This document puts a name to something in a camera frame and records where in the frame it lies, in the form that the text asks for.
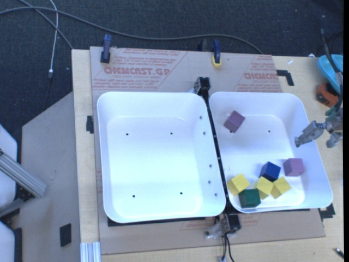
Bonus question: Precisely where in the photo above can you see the green cube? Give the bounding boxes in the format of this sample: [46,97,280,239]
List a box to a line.
[238,188,262,209]

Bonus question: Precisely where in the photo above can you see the white plastic tray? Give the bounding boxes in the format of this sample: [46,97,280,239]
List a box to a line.
[208,91,334,214]
[97,91,227,224]

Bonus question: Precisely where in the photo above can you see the light blue plate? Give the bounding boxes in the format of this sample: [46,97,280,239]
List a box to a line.
[317,54,344,94]

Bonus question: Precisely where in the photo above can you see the blue cube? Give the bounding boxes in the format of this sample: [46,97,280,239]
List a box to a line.
[258,161,281,182]

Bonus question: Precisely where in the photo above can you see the thin black and white rod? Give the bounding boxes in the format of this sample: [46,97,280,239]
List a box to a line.
[203,92,232,216]

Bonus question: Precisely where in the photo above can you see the black block with thin wires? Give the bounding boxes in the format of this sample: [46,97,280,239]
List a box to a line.
[218,213,242,233]
[194,76,212,96]

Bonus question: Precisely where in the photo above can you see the brown cardboard board, red print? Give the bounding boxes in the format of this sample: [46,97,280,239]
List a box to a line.
[89,46,327,255]

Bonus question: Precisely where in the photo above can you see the yellow cube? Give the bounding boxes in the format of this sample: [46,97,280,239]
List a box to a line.
[253,176,274,200]
[270,176,292,200]
[227,173,251,197]

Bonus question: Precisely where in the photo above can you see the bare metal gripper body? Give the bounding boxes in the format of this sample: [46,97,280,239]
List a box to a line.
[324,109,344,134]

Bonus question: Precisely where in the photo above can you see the purple cube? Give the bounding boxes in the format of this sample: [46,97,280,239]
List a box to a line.
[223,110,245,133]
[282,158,305,177]

